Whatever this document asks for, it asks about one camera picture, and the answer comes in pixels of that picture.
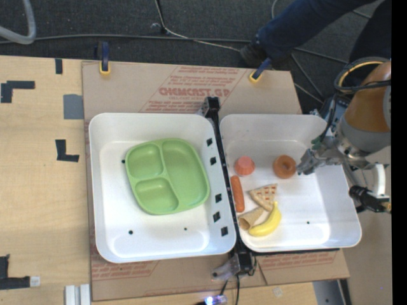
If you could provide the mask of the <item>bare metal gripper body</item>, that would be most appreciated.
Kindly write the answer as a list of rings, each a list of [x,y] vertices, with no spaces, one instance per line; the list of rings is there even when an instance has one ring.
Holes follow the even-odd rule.
[[[364,169],[370,166],[366,150],[366,139],[361,134],[334,134],[314,139],[314,167],[348,164]]]

